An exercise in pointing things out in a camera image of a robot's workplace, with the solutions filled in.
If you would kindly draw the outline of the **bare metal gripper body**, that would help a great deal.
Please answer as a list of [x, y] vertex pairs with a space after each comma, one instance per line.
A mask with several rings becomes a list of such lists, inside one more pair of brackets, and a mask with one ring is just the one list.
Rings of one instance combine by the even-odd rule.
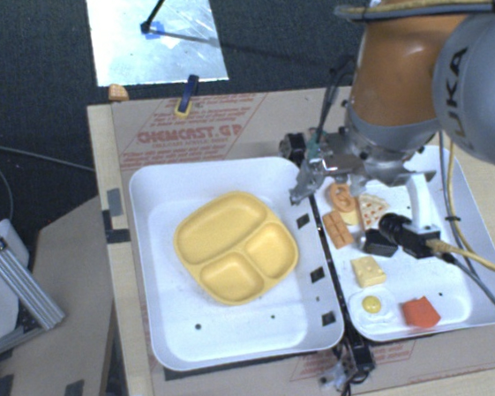
[[349, 174], [368, 177], [387, 186], [406, 181], [403, 153], [387, 150], [368, 141], [354, 130], [314, 135], [307, 144], [309, 163], [316, 174], [348, 183]]

